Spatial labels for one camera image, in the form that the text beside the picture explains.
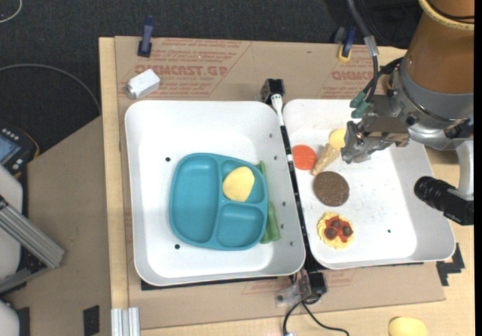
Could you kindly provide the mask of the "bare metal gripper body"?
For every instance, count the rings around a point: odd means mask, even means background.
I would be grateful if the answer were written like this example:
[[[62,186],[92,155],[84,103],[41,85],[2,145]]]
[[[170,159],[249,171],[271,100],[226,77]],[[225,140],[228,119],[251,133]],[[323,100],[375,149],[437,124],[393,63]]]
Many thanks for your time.
[[[408,122],[416,116],[416,106],[403,83],[403,72],[394,71],[387,81],[387,91],[374,95],[360,122],[361,140],[366,147],[404,147],[410,139]]]

